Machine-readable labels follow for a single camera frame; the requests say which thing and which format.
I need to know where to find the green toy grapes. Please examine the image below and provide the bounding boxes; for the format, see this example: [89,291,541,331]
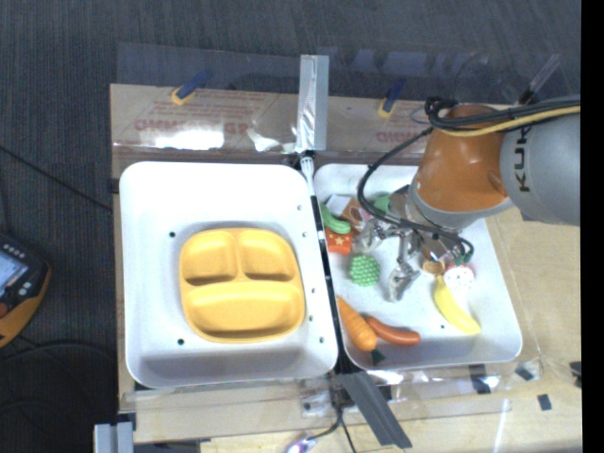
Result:
[348,254,381,287]

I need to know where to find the yellow banana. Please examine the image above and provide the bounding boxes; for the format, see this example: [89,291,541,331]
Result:
[432,274,482,337]

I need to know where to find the brown cardboard board red print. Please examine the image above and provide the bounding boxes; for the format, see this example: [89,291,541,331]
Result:
[109,82,534,412]

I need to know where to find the thin black and white rod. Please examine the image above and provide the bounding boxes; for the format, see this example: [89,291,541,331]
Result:
[299,154,351,373]

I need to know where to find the white plastic tray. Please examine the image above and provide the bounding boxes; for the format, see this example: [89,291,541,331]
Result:
[312,161,524,372]
[118,160,340,390]

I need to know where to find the green toy pea pod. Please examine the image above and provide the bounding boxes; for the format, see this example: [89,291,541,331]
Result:
[320,204,353,235]

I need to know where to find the orange cube with star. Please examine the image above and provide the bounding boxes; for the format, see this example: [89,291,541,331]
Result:
[325,229,354,257]

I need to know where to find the yellow divided plate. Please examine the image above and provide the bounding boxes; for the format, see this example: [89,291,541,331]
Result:
[177,226,307,344]

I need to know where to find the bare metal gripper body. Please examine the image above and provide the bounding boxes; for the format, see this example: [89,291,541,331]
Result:
[377,185,473,263]

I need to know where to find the white and red dotted toy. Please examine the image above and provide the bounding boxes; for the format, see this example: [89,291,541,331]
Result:
[443,262,476,293]

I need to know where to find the brown toy sausage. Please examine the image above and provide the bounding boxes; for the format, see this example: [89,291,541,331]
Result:
[365,315,422,347]

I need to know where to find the brown printed packet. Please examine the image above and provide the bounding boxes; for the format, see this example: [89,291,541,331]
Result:
[342,198,375,229]

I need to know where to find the orange toy carrot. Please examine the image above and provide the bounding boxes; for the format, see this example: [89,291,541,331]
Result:
[336,295,386,365]

